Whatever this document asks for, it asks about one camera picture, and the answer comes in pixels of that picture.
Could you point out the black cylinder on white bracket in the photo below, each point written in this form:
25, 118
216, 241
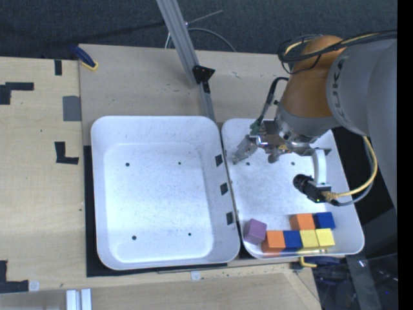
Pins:
311, 187

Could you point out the blue cube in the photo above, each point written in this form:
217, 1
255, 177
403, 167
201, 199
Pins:
324, 220
293, 238

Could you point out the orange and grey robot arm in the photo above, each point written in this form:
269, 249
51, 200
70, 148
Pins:
361, 86

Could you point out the yellow cube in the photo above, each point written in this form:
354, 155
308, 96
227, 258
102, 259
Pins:
325, 237
309, 238

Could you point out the white plastic tray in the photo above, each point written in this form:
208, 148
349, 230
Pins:
267, 192
155, 192

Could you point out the pale wood board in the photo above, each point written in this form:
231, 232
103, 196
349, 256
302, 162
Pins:
142, 86

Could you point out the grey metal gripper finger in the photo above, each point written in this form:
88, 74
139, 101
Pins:
246, 147
277, 154

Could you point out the orange cube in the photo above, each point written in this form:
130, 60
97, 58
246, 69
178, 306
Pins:
302, 222
275, 240

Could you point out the purple cube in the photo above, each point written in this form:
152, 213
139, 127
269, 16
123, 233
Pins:
255, 231

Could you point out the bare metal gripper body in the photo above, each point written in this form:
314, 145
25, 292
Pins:
272, 134

